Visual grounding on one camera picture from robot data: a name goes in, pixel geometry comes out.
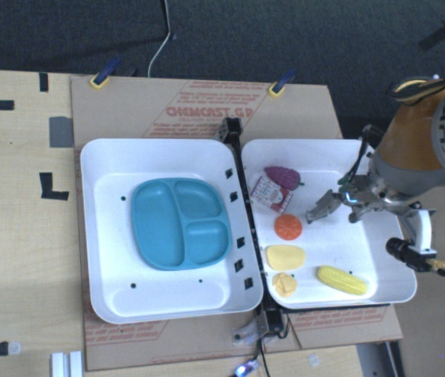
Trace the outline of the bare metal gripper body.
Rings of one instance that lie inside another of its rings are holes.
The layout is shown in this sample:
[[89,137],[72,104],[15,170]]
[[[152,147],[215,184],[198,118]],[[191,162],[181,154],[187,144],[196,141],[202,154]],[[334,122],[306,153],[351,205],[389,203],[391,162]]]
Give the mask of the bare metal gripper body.
[[373,174],[346,174],[338,185],[341,202],[351,208],[348,216],[351,223],[357,223],[371,211],[410,217],[422,209],[419,201],[412,202],[409,196],[387,186],[382,178]]

